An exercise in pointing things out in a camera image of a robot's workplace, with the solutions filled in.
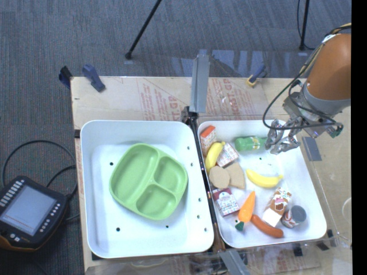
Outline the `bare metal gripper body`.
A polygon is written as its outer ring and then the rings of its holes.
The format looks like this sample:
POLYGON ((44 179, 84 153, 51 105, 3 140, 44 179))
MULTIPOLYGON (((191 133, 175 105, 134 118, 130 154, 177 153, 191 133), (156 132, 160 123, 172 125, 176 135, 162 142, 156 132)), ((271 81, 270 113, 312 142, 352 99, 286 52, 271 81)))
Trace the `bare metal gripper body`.
POLYGON ((294 135, 303 130, 312 138, 324 132, 335 138, 343 131, 343 124, 334 120, 343 110, 342 100, 323 100, 308 92, 293 92, 285 99, 283 108, 290 117, 285 127, 294 135))

